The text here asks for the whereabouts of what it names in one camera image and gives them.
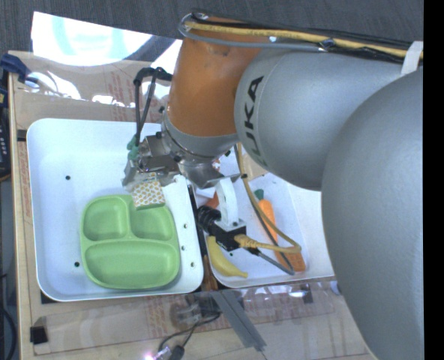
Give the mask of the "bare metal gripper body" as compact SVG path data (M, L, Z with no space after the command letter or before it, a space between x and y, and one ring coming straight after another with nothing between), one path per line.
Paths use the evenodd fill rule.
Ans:
M143 173L177 172L195 187L214 187L224 175L212 165L213 157L203 157L182 148L165 131L146 136L139 144L139 168Z

